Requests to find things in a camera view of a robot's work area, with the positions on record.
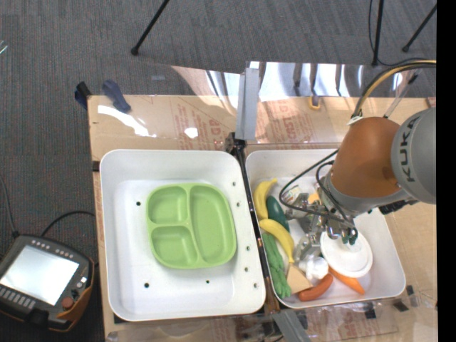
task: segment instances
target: clear plastic sheet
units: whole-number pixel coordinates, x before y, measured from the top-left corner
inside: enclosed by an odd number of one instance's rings
[[[337,148],[364,89],[385,69],[256,61],[247,62],[249,68],[257,71],[259,85],[256,110],[244,115],[244,125],[255,120],[254,137],[246,138],[247,155],[257,150]],[[131,105],[126,113],[115,109],[113,99],[103,93],[88,98],[95,168],[104,154],[117,148],[227,150],[230,134],[241,125],[238,110],[244,73],[164,65],[154,66],[151,72],[154,92],[124,93]],[[397,73],[366,100],[363,114],[386,114],[402,124],[435,105],[435,93],[435,70]],[[100,197],[96,174],[94,183],[95,195]],[[437,340],[435,205],[418,203],[385,218],[404,268],[406,289],[393,299],[294,311],[311,341]],[[99,242],[103,244],[103,230]],[[116,341],[172,341],[176,333],[186,335],[186,341],[208,336],[218,341],[214,333],[226,341],[275,341],[281,336],[273,316],[262,310],[249,316],[182,323],[105,323],[105,332],[107,341],[110,336]]]

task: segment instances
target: toy banana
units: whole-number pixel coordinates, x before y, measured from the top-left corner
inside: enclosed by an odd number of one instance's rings
[[[265,232],[268,232],[277,238],[280,245],[284,249],[286,256],[288,257],[288,261],[293,264],[294,240],[291,237],[290,233],[285,229],[285,227],[275,220],[267,218],[260,220],[259,226]]]
[[[266,197],[272,185],[277,182],[277,179],[262,181],[254,190],[254,206],[258,220],[268,218],[268,209],[266,206]]]

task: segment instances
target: green plate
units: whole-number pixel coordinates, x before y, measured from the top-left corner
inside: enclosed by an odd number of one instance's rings
[[[186,182],[158,187],[147,198],[146,212],[150,248],[161,264],[197,269],[234,256],[233,216],[215,186]]]

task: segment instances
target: toy carrot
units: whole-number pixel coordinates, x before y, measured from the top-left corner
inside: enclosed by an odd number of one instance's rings
[[[339,281],[342,281],[346,286],[352,288],[354,291],[358,292],[359,294],[365,293],[364,288],[361,286],[357,278],[339,274],[331,266],[328,267],[328,270],[334,275],[334,277],[336,277]]]

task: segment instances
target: black cable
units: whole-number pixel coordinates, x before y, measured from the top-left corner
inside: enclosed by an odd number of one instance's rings
[[[42,231],[41,236],[43,237],[55,223],[57,223],[64,217],[67,217],[68,215],[72,215],[72,214],[89,214],[89,215],[92,215],[93,217],[95,216],[92,212],[87,212],[85,210],[72,210],[70,212],[63,213],[61,216],[55,218],[51,223],[48,224],[48,226]]]
[[[372,42],[372,33],[371,33],[371,15],[372,15],[372,3],[373,3],[373,0],[370,0],[370,3],[369,3],[369,16],[368,16],[368,35],[369,35],[369,41],[370,41],[370,49],[372,50],[372,52],[375,53],[375,49],[373,47],[373,42]],[[408,61],[413,61],[413,60],[425,60],[426,58],[419,58],[419,57],[414,57],[414,58],[407,58],[405,60],[402,60],[402,61],[399,61],[399,62],[396,62],[396,63],[384,63],[382,61],[380,61],[380,59],[377,58],[377,61],[384,65],[384,66],[396,66],[396,65],[401,65],[403,63],[407,63]]]
[[[19,236],[19,232],[14,226],[13,216],[11,214],[11,205],[9,204],[8,190],[6,190],[6,185],[5,185],[5,182],[1,175],[0,175],[0,181],[1,181],[1,186],[3,187],[3,191],[5,194],[5,198],[6,198],[6,212],[8,213],[8,220],[9,220],[9,225],[11,226],[12,236],[13,236],[13,238],[17,238]]]
[[[272,336],[272,334],[274,334],[274,332],[272,332],[270,336],[266,336],[265,338],[263,338],[260,342],[266,342],[266,338],[270,338],[270,337]],[[283,337],[284,337],[284,336],[282,335],[282,336],[278,337],[276,340],[273,340],[272,342],[278,342],[278,341],[280,341]]]
[[[318,167],[317,171],[316,171],[316,175],[315,175],[315,178],[316,178],[316,181],[318,183],[318,185],[320,185],[320,188],[324,191],[324,193],[326,194],[326,196],[331,199],[334,207],[338,210],[339,213],[341,213],[342,215],[342,218],[344,218],[347,222],[348,222],[348,219],[347,219],[347,216],[345,215],[345,213],[343,212],[343,210],[341,209],[341,207],[339,207],[337,201],[333,198],[333,195],[329,192],[328,189],[326,189],[324,186],[323,186],[323,183],[321,182],[320,180],[320,170],[323,166],[327,166],[327,165],[332,165],[334,163],[334,161],[330,161],[330,162],[326,162],[324,164],[322,164],[321,166]]]
[[[373,92],[373,90],[378,87],[386,78],[391,77],[396,73],[400,73],[403,71],[408,70],[416,70],[418,68],[435,68],[437,67],[437,61],[435,60],[416,60],[411,61],[409,63],[405,63],[403,65],[392,66],[390,68],[385,69],[384,71],[380,72],[363,90],[361,97],[359,98],[358,102],[356,103],[355,110],[351,115],[352,118],[356,116],[361,116],[362,111],[361,107],[367,97]],[[413,75],[413,77],[409,80],[409,84],[415,81],[417,78],[417,74]]]
[[[280,193],[279,193],[279,201],[280,203],[282,203],[284,206],[288,207],[288,208],[291,208],[291,209],[295,209],[295,210],[299,210],[299,211],[302,211],[302,212],[306,212],[306,213],[310,213],[310,214],[314,214],[314,215],[320,215],[322,217],[328,217],[328,218],[331,218],[331,219],[335,219],[335,220],[338,220],[340,221],[341,219],[330,214],[330,213],[322,213],[322,212],[316,212],[314,210],[311,210],[311,209],[307,209],[307,208],[303,208],[303,207],[295,207],[294,205],[291,205],[291,204],[288,204],[286,203],[285,201],[283,201],[282,197],[283,197],[283,194],[286,190],[286,188],[288,186],[290,186],[290,184],[292,184],[293,182],[295,182],[296,180],[298,180],[300,177],[304,176],[307,172],[311,171],[312,169],[314,169],[315,167],[321,165],[322,163],[324,163],[325,161],[327,161],[329,158],[333,157],[336,153],[338,152],[338,149],[335,150],[334,152],[330,153],[329,155],[327,155],[325,158],[319,160],[318,162],[314,163],[312,166],[310,166],[309,168],[307,168],[306,170],[304,170],[303,172],[301,172],[299,175],[293,177],[284,187],[282,187],[282,189],[280,190]]]

